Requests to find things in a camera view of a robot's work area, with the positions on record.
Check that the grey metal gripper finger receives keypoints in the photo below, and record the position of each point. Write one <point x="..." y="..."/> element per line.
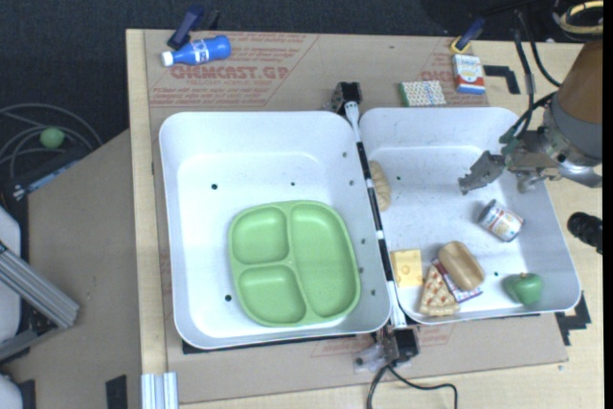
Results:
<point x="528" y="182"/>
<point x="483" y="170"/>

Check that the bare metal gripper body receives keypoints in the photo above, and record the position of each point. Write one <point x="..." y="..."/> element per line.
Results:
<point x="531" y="153"/>

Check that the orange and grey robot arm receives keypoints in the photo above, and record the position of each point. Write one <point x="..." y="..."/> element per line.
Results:
<point x="579" y="86"/>

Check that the small white and red can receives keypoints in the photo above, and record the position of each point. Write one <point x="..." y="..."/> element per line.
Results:
<point x="501" y="221"/>

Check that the white plastic tray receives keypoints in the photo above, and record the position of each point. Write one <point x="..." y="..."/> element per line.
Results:
<point x="258" y="158"/>
<point x="431" y="139"/>

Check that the green and white patterned box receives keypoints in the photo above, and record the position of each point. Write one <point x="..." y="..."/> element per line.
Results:
<point x="423" y="93"/>

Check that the red and white carton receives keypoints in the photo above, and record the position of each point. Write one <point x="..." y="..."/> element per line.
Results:
<point x="468" y="73"/>

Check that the tan hot dog bun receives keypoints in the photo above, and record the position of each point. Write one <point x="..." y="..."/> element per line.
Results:
<point x="460" y="265"/>

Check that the tan toy bread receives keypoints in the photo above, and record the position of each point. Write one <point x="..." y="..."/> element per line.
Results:
<point x="380" y="187"/>

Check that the green bell pepper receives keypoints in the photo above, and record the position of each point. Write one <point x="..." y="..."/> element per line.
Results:
<point x="524" y="288"/>

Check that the thin black and white rod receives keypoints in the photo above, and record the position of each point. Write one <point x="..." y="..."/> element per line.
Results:
<point x="372" y="201"/>

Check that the yellow cheese block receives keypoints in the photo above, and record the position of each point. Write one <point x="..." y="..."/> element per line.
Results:
<point x="407" y="268"/>

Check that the red and white packet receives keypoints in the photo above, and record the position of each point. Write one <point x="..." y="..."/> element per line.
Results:
<point x="467" y="296"/>

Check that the toy pizza slice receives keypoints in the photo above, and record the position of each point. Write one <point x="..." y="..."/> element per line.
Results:
<point x="436" y="297"/>

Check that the brown cardboard board red print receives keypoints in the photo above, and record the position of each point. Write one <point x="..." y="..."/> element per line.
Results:
<point x="335" y="57"/>

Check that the green divided plate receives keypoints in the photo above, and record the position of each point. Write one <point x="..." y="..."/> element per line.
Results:
<point x="316" y="263"/>

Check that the blue bottle white cap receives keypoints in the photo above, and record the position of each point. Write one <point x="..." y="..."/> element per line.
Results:
<point x="206" y="50"/>

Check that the green ball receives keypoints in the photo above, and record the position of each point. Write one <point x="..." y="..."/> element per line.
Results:
<point x="52" y="137"/>

